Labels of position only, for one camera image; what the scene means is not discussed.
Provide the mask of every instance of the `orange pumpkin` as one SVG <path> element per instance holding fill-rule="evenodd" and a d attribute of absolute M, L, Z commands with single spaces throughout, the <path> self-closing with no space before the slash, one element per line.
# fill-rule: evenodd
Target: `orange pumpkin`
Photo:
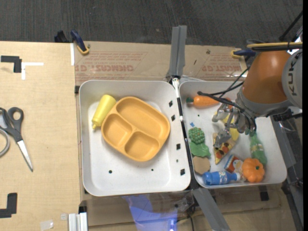
<path fill-rule="evenodd" d="M 249 182 L 260 182 L 265 174 L 263 164 L 256 158 L 246 158 L 242 164 L 242 170 Z"/>

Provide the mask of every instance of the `orange plate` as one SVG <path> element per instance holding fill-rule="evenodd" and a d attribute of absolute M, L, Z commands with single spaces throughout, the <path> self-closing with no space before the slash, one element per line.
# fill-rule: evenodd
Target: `orange plate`
<path fill-rule="evenodd" d="M 152 159 L 170 133 L 168 119 L 146 102 L 125 97 L 119 100 L 102 124 L 105 141 L 139 162 Z"/>

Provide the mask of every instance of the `yellow bottle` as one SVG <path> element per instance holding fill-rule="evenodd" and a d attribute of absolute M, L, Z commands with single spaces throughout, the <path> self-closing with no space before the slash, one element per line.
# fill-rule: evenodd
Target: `yellow bottle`
<path fill-rule="evenodd" d="M 105 117 L 115 104 L 116 100 L 112 96 L 102 96 L 92 119 L 93 129 L 96 129 L 102 125 Z"/>

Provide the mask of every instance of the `pizza slice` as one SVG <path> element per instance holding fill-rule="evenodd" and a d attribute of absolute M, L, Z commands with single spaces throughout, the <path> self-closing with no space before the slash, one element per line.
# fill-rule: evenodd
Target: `pizza slice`
<path fill-rule="evenodd" d="M 213 144 L 215 144 L 217 133 L 213 133 Z M 215 164 L 218 164 L 233 148 L 235 145 L 235 141 L 230 138 L 226 142 L 224 142 L 219 148 L 213 147 L 214 150 L 214 157 L 215 157 Z"/>

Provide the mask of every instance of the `blue bottle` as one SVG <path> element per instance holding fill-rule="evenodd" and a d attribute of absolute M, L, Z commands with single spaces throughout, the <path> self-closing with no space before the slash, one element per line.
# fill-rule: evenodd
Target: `blue bottle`
<path fill-rule="evenodd" d="M 229 173 L 227 171 L 205 172 L 202 175 L 205 185 L 222 185 L 228 184 L 231 180 L 238 181 L 241 179 L 239 173 Z"/>

